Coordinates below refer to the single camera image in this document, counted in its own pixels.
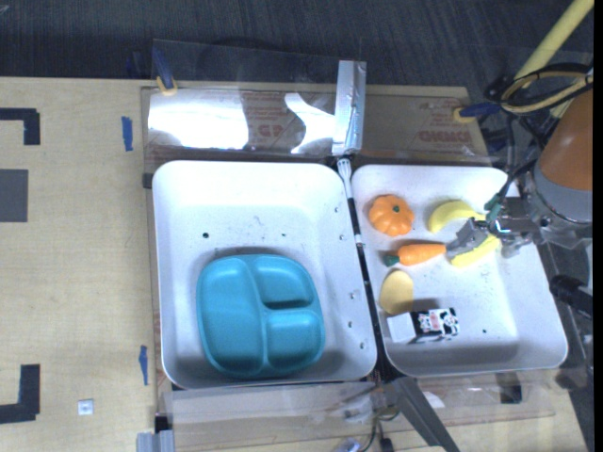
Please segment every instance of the white plastic tray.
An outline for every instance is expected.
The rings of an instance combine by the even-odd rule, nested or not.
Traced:
[[[243,253],[301,263],[325,321],[321,359],[271,383],[365,377],[377,360],[344,187],[325,166],[173,161],[153,179],[162,361],[182,388],[257,384],[228,379],[206,359],[195,287],[205,265]]]
[[[463,222],[451,222],[432,234],[426,221],[440,202],[465,200],[474,209],[498,192],[506,174],[492,168],[448,166],[364,166],[352,176],[352,190],[375,300],[393,268],[383,255],[405,240],[451,241]],[[404,198],[416,214],[413,230],[391,238],[376,231],[367,214],[382,194]],[[567,354],[567,342],[538,250],[521,249],[510,259],[499,250],[467,268],[452,266],[445,256],[402,266],[415,285],[414,309],[454,307],[461,332],[449,341],[407,344],[394,342],[387,315],[378,306],[385,350],[400,372],[413,377],[552,368]]]

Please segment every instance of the dark floor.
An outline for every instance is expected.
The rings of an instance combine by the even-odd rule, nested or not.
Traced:
[[[463,86],[514,74],[572,0],[0,0],[0,75],[128,78],[154,39],[258,39],[362,59],[369,84]],[[591,12],[553,61],[589,63]],[[574,393],[594,450],[590,390]]]

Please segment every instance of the yellow tube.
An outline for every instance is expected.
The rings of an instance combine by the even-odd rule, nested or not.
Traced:
[[[549,30],[515,78],[545,67],[594,6],[595,0],[574,0],[553,28]]]

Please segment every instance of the black corner marker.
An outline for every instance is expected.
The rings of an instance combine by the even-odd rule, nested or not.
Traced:
[[[21,365],[17,403],[0,405],[0,424],[36,420],[40,413],[40,366]]]
[[[0,121],[23,121],[23,144],[40,145],[40,113],[36,109],[0,107]]]

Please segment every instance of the toy vegetable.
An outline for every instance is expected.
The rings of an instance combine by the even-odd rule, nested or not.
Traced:
[[[375,229],[389,236],[410,232],[414,219],[415,213],[406,201],[391,194],[377,198],[368,211],[368,220]]]
[[[385,264],[388,266],[393,266],[396,263],[406,266],[418,265],[444,253],[446,253],[446,245],[442,243],[404,245],[399,248],[397,256],[385,256]]]

